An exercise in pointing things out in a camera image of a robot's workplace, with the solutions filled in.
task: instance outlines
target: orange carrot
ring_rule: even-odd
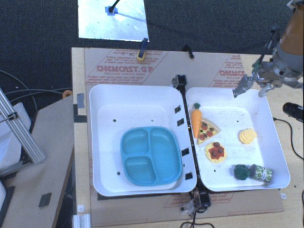
[[[201,111],[199,110],[200,104],[194,104],[194,111],[191,114],[191,125],[194,138],[197,138],[200,132],[200,125],[201,125]]]

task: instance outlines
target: black fabric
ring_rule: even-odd
[[[189,44],[194,52],[261,54],[272,26],[283,31],[287,25],[288,1],[144,0],[147,48],[176,51]],[[0,69],[29,88],[71,87],[71,47],[138,49],[139,44],[78,38],[77,0],[0,0]],[[22,88],[0,74],[4,92],[17,86]],[[60,96],[36,98],[42,108]],[[22,102],[33,115],[31,99]]]

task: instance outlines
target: pizza slice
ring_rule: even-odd
[[[212,136],[218,134],[220,129],[206,118],[201,119],[201,125],[199,128],[198,144],[203,143]]]

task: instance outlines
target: wooden table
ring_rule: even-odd
[[[242,64],[245,73],[251,74],[251,65],[256,61],[259,55],[241,55]],[[77,104],[78,93],[86,92],[85,84],[85,56],[83,48],[72,49],[72,67],[73,67],[73,92],[74,102]],[[260,89],[257,84],[254,84],[254,89]],[[282,111],[282,107],[286,102],[303,105],[302,90],[295,90],[287,86],[272,90],[268,92],[267,99],[272,112],[272,116],[288,121],[294,131],[293,140],[295,150],[303,156],[303,123],[288,117]],[[84,106],[78,108],[78,115],[86,115],[86,101]],[[230,216],[220,218],[204,218],[197,219],[198,223],[209,222],[215,227],[219,228],[252,228],[253,226],[259,228],[268,227],[301,227],[303,222],[303,204],[302,192],[304,190],[304,170],[303,160],[298,158],[290,144],[290,130],[287,124],[276,121],[275,126],[279,135],[279,139],[283,148],[285,159],[291,175],[291,181],[287,188],[280,190],[286,196],[283,200],[284,212]],[[75,129],[75,161],[76,161],[76,203],[78,205],[78,216],[90,214],[90,187],[89,187],[89,160],[88,160],[88,139],[87,139],[87,124],[76,122]],[[132,224],[111,226],[119,228],[176,228],[182,222],[167,221],[154,222],[145,224]]]

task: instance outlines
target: toy pizza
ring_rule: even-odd
[[[205,154],[206,157],[213,163],[222,162],[227,157],[225,148],[219,142],[207,144]]]
[[[198,135],[198,144],[203,143],[212,136],[218,134],[220,129],[211,121],[202,118]]]

